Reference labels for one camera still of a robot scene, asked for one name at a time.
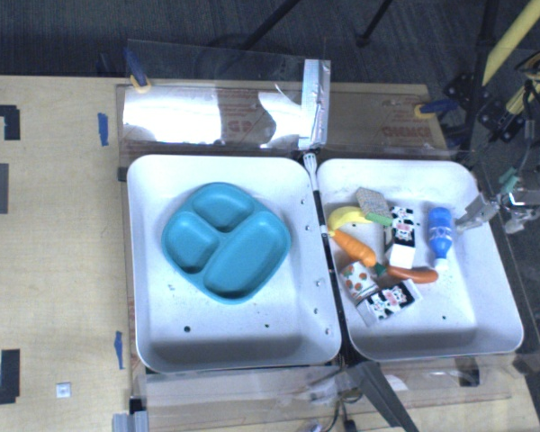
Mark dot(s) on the white can orange print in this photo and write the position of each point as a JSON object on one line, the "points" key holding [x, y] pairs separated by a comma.
{"points": [[357, 284]]}

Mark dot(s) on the blue bottle white cap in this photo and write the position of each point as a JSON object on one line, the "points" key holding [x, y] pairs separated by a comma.
{"points": [[440, 232]]}

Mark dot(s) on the orange sausage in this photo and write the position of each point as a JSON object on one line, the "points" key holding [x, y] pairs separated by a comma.
{"points": [[414, 275]]}

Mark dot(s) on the blue divided plate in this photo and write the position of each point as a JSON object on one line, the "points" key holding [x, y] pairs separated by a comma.
{"points": [[238, 259]]}

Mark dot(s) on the beige and green sponge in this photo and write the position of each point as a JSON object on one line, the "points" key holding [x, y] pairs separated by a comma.
{"points": [[371, 203]]}

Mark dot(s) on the orange carrot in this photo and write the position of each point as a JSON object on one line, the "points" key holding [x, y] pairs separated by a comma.
{"points": [[355, 248]]}

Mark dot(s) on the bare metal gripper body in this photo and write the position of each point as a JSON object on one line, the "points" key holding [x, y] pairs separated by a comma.
{"points": [[524, 203]]}

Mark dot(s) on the white plastic tray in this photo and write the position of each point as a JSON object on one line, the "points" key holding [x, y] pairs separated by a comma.
{"points": [[459, 313], [234, 331]]}

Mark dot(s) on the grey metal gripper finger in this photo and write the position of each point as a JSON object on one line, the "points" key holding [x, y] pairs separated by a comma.
{"points": [[477, 212]]}

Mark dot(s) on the yellow banana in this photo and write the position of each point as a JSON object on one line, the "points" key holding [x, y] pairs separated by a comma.
{"points": [[342, 216]]}

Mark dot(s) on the cow print carton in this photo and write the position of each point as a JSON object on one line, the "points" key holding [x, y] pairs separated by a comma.
{"points": [[402, 236], [387, 302]]}

